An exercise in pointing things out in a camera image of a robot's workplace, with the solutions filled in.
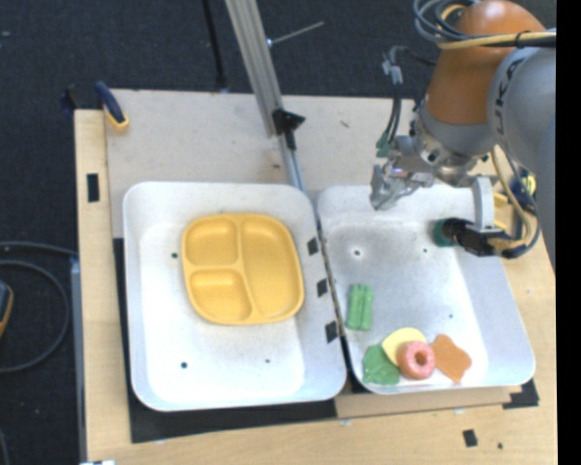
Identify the orange toy bread slice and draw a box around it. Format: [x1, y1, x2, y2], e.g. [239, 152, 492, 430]
[430, 333, 474, 385]

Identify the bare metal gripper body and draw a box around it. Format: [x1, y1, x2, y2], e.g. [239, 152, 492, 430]
[380, 133, 481, 194]

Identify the pink toy doughnut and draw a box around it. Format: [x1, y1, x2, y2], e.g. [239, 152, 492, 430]
[395, 340, 438, 382]

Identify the green toy lettuce leaf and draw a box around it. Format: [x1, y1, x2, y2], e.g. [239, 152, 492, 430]
[361, 344, 402, 388]

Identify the flat brown cardboard board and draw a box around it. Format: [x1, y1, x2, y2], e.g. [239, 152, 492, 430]
[104, 88, 522, 419]

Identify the yellow divided plate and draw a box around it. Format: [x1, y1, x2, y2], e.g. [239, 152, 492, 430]
[180, 212, 306, 327]

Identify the yellow toy cheese slice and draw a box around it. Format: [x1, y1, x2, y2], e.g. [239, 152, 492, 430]
[381, 326, 428, 368]

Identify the white plastic tray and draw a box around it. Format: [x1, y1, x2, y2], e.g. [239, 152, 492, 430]
[315, 183, 537, 396]
[122, 180, 349, 413]

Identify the black cylinder on white bracket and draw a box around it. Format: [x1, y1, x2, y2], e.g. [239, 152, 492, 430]
[440, 174, 510, 259]

